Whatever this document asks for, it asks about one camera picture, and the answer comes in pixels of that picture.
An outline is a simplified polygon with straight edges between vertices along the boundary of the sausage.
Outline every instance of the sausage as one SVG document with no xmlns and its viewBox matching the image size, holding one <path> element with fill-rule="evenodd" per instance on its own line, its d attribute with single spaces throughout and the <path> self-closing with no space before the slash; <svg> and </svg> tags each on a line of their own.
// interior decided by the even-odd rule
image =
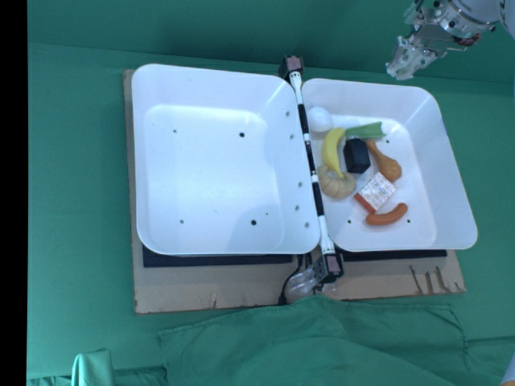
<svg viewBox="0 0 515 386">
<path fill-rule="evenodd" d="M 370 213 L 367 218 L 367 224 L 371 226 L 384 226 L 396 222 L 403 217 L 408 211 L 408 206 L 405 203 L 399 203 L 392 211 L 388 213 Z"/>
</svg>

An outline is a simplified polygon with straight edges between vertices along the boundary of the banana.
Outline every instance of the banana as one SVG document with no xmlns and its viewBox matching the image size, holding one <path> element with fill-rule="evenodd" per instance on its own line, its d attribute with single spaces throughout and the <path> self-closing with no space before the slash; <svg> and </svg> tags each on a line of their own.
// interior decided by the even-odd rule
<svg viewBox="0 0 515 386">
<path fill-rule="evenodd" d="M 335 127 L 326 134 L 322 143 L 322 160 L 329 169 L 336 172 L 338 179 L 344 177 L 340 171 L 340 160 L 338 159 L 338 145 L 344 135 L 345 129 L 343 127 Z"/>
</svg>

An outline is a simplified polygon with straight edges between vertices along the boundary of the egg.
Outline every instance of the egg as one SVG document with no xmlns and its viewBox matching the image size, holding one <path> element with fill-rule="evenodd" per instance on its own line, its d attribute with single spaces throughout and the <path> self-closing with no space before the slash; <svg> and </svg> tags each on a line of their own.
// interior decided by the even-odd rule
<svg viewBox="0 0 515 386">
<path fill-rule="evenodd" d="M 327 132 L 332 129 L 332 116 L 323 107 L 313 107 L 307 112 L 307 124 L 314 132 Z"/>
</svg>

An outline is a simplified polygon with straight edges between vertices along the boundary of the green cloth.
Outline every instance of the green cloth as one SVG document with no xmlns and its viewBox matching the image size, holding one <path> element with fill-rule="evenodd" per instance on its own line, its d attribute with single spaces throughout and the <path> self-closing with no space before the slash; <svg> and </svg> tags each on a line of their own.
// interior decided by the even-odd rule
<svg viewBox="0 0 515 386">
<path fill-rule="evenodd" d="M 337 302 L 324 296 L 160 332 L 170 386 L 497 386 L 475 373 L 447 306 Z"/>
</svg>

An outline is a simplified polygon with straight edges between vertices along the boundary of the garlic bulb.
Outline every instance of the garlic bulb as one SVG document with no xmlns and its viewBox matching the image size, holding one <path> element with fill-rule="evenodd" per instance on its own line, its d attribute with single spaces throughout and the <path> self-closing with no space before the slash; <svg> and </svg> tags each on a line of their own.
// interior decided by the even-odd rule
<svg viewBox="0 0 515 386">
<path fill-rule="evenodd" d="M 326 165 L 317 169 L 319 184 L 323 193 L 335 199 L 343 199 L 352 193 L 356 188 L 356 180 L 348 172 L 343 173 L 343 177 L 338 179 L 338 175 Z"/>
</svg>

